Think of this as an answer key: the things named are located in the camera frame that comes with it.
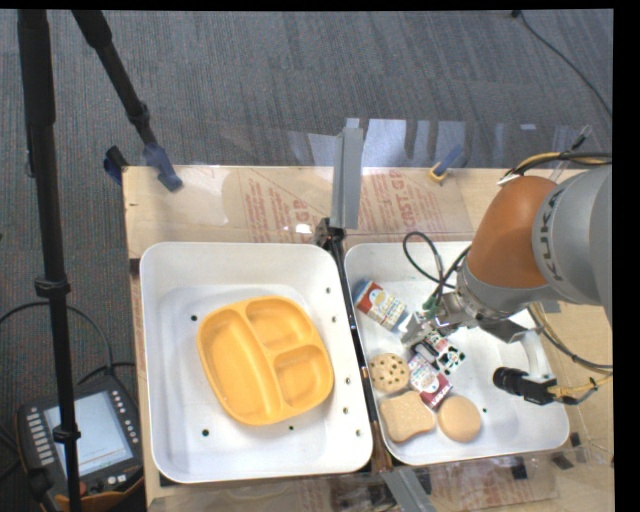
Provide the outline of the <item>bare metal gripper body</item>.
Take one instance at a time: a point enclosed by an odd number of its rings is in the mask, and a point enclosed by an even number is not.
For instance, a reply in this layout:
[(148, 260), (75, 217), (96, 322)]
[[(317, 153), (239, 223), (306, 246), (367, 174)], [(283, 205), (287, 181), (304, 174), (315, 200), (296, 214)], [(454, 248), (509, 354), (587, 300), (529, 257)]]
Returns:
[(458, 330), (479, 326), (480, 314), (477, 297), (468, 291), (446, 293), (436, 309), (430, 323), (437, 330)]

